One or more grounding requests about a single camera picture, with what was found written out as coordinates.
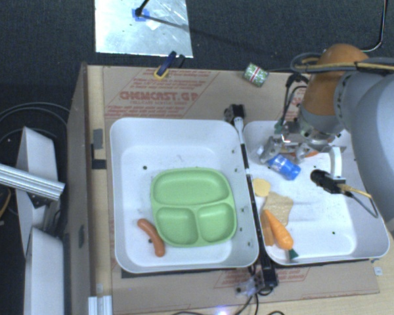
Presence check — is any green and white can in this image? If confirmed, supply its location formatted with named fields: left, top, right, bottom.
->
left=242, top=62, right=271, bottom=87

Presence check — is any black cylinder on white bracket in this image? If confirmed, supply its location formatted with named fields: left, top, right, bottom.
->
left=310, top=145, right=347, bottom=195

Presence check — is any black block with thin wires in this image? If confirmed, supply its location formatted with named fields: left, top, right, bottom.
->
left=224, top=103, right=248, bottom=123
left=259, top=260, right=280, bottom=291

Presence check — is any orange sausage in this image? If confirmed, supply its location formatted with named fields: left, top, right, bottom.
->
left=137, top=218, right=166, bottom=258

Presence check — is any orange carrot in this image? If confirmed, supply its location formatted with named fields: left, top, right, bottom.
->
left=263, top=209, right=299, bottom=262

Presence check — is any yellow round biscuit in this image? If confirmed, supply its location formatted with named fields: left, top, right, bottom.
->
left=252, top=177, right=272, bottom=198

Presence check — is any green divided plate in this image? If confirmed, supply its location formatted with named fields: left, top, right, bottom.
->
left=149, top=167, right=238, bottom=248

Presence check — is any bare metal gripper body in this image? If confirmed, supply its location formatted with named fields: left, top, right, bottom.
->
left=269, top=127, right=336, bottom=152

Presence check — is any tan bread slice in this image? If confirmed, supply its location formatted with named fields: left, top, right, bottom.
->
left=262, top=191, right=295, bottom=228

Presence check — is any white plastic tray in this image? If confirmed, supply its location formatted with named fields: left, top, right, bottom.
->
left=109, top=117, right=261, bottom=274
left=242, top=119, right=391, bottom=267

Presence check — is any blue can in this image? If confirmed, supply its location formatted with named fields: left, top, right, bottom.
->
left=266, top=154, right=302, bottom=181

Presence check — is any thin black and white rod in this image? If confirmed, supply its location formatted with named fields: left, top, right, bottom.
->
left=233, top=116, right=267, bottom=270

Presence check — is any brown cardboard board, red print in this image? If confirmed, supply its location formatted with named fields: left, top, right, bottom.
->
left=85, top=64, right=381, bottom=315

